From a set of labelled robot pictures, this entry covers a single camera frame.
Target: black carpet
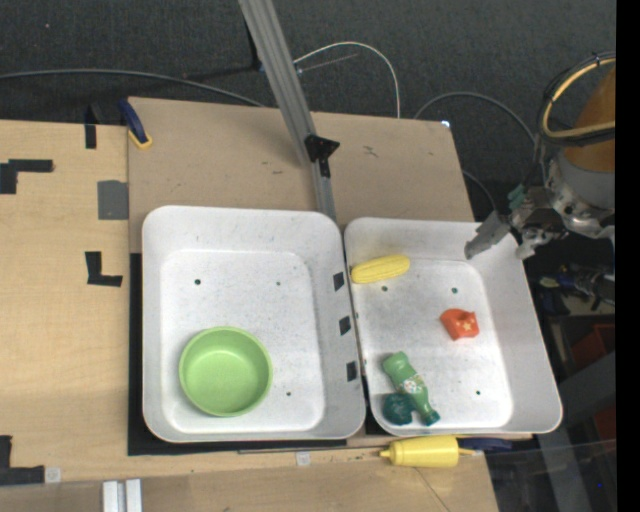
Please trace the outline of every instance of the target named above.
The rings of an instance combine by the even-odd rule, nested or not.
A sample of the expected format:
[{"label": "black carpet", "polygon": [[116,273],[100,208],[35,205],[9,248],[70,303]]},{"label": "black carpet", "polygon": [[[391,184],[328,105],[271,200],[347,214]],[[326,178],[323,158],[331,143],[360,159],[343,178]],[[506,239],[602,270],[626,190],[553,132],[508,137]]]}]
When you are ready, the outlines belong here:
[{"label": "black carpet", "polygon": [[[393,64],[402,117],[454,91],[490,96],[530,129],[546,84],[593,52],[615,50],[615,0],[276,0],[294,57],[337,41],[371,45]],[[391,75],[363,49],[340,48],[305,62],[312,110],[394,116]],[[119,68],[204,81],[275,105],[251,54],[235,1],[125,2],[33,0],[0,7],[0,74],[52,68]],[[557,108],[571,123],[590,94],[589,80]],[[98,102],[107,121],[119,122],[115,102],[127,95],[230,102],[214,93],[123,77],[67,76],[0,81],[0,118],[82,122]],[[425,119],[450,121],[463,168],[500,195],[526,172],[531,143],[495,106],[473,98],[433,105]],[[476,215],[485,214],[476,190]]]}]

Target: green bottle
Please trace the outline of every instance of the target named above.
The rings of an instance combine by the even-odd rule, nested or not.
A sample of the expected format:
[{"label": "green bottle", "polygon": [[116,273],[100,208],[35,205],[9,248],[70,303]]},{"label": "green bottle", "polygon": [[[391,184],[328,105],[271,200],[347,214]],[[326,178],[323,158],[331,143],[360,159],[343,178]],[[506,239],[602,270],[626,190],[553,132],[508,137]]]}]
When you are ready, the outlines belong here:
[{"label": "green bottle", "polygon": [[413,369],[404,352],[397,352],[385,359],[382,367],[396,389],[409,395],[425,425],[433,425],[440,419],[440,415],[429,404],[429,391],[426,384]]}]

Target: wire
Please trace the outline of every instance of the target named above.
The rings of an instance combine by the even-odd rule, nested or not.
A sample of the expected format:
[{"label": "wire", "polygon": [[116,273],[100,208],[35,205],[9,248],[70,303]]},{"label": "wire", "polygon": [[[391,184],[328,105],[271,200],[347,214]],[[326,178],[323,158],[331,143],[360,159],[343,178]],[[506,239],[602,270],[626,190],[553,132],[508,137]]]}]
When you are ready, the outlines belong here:
[{"label": "wire", "polygon": [[121,69],[93,69],[93,68],[78,68],[78,69],[46,69],[42,71],[19,71],[17,73],[6,73],[0,75],[0,80],[10,80],[14,78],[28,78],[37,76],[52,76],[52,75],[118,75],[118,76],[134,76],[138,78],[148,78],[152,80],[162,80],[165,82],[172,82],[179,85],[185,85],[188,87],[194,87],[196,89],[203,89],[205,91],[215,92],[228,98],[233,98],[247,105],[253,105],[255,107],[264,107],[262,103],[259,103],[251,98],[246,98],[240,94],[234,92],[225,91],[212,87],[210,85],[201,84],[199,82],[192,82],[191,80],[182,80],[180,78],[173,78],[172,76],[159,75],[156,73],[145,73],[142,71],[127,71]]},{"label": "wire", "polygon": [[309,66],[308,68],[298,68],[296,67],[296,71],[298,72],[298,74],[302,74],[302,73],[306,73],[307,71],[311,71],[313,69],[319,69],[319,68],[323,68],[325,66],[329,66],[331,64],[337,64],[338,62],[342,62],[344,60],[349,60],[349,59],[353,59],[354,57],[357,57],[359,54],[358,53],[350,53],[349,55],[345,55],[344,57],[339,57],[337,59],[331,59],[331,60],[327,60],[325,62],[321,62],[320,64],[314,64],[313,66]]},{"label": "wire", "polygon": [[414,119],[418,119],[422,115],[422,113],[425,110],[427,110],[434,103],[437,103],[437,102],[442,101],[442,100],[447,99],[447,98],[453,98],[453,97],[459,97],[459,96],[469,97],[469,98],[477,98],[477,99],[480,99],[480,100],[488,101],[492,105],[495,105],[496,107],[502,109],[507,114],[509,114],[520,125],[520,127],[525,131],[525,133],[527,134],[527,136],[531,140],[531,143],[535,145],[536,139],[533,136],[533,133],[531,132],[531,130],[529,130],[527,125],[524,123],[524,121],[522,119],[520,119],[520,117],[513,110],[511,110],[505,104],[500,103],[498,100],[495,100],[495,99],[493,99],[493,98],[491,98],[489,96],[485,96],[484,94],[480,94],[480,93],[477,93],[477,92],[455,91],[455,92],[448,92],[448,93],[445,93],[445,94],[441,94],[440,96],[436,96],[432,100],[430,100],[427,103],[425,103],[420,108],[420,110],[418,110],[418,113],[415,116],[413,116],[413,118]]},{"label": "wire", "polygon": [[462,171],[462,174],[465,177],[469,178],[473,183],[475,183],[478,186],[478,188],[482,190],[484,195],[487,196],[487,199],[489,199],[489,202],[491,203],[491,208],[493,208],[492,211],[498,211],[496,202],[494,201],[493,196],[491,195],[491,192],[489,192],[489,189],[485,187],[484,184],[478,178],[476,178],[473,174],[464,170]]},{"label": "wire", "polygon": [[314,50],[312,52],[307,53],[306,55],[303,55],[302,57],[298,57],[297,59],[295,59],[293,61],[293,64],[299,64],[302,61],[305,61],[315,55],[318,55],[319,53],[325,52],[327,50],[331,50],[332,48],[337,48],[340,46],[357,46],[360,48],[365,48],[369,51],[372,51],[373,53],[375,53],[378,57],[380,57],[385,64],[387,65],[387,67],[389,68],[389,71],[391,71],[391,76],[393,77],[393,86],[395,89],[395,98],[396,98],[396,113],[397,113],[397,117],[398,119],[400,119],[401,116],[401,111],[400,111],[400,86],[398,84],[398,77],[396,76],[396,72],[393,69],[393,66],[391,65],[391,62],[389,62],[389,59],[387,59],[379,50],[376,50],[373,46],[369,46],[368,44],[364,44],[364,43],[358,43],[356,41],[341,41],[339,43],[333,43],[327,46],[323,46],[322,48],[318,48],[317,50]]}]

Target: green plastic bowl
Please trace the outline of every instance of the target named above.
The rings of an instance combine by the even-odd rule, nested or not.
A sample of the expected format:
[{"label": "green plastic bowl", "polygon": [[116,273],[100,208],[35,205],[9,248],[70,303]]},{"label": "green plastic bowl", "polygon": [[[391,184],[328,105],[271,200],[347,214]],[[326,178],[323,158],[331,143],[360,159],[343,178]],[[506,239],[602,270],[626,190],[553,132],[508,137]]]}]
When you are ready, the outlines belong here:
[{"label": "green plastic bowl", "polygon": [[269,393],[271,357],[258,339],[235,327],[194,336],[182,351],[180,385],[189,400],[213,416],[240,416]]}]

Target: black tape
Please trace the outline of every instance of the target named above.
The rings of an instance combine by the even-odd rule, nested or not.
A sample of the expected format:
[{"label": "black tape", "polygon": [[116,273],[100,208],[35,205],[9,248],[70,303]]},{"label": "black tape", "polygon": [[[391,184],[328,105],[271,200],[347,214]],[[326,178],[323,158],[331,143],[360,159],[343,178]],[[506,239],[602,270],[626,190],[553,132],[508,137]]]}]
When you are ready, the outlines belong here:
[{"label": "black tape", "polygon": [[333,276],[333,288],[338,291],[344,286],[344,272],[338,272]]},{"label": "black tape", "polygon": [[340,336],[344,336],[351,330],[351,317],[345,316],[340,320]]},{"label": "black tape", "polygon": [[53,172],[53,160],[9,160],[0,164],[0,194],[15,194],[18,188],[18,171]]},{"label": "black tape", "polygon": [[11,460],[11,436],[0,436],[0,470],[9,469]]},{"label": "black tape", "polygon": [[85,252],[87,260],[87,270],[89,278],[87,284],[98,286],[122,286],[122,276],[104,276],[102,275],[102,253],[101,252]]},{"label": "black tape", "polygon": [[87,149],[96,149],[98,147],[98,135],[94,124],[84,125],[84,147]]},{"label": "black tape", "polygon": [[44,466],[12,468],[11,436],[0,436],[0,487],[3,485],[41,484],[44,482]]},{"label": "black tape", "polygon": [[351,382],[358,378],[358,365],[355,361],[347,363],[347,381]]},{"label": "black tape", "polygon": [[0,194],[15,194],[18,173],[9,164],[0,164]]},{"label": "black tape", "polygon": [[9,165],[16,172],[53,172],[53,160],[10,159]]}]

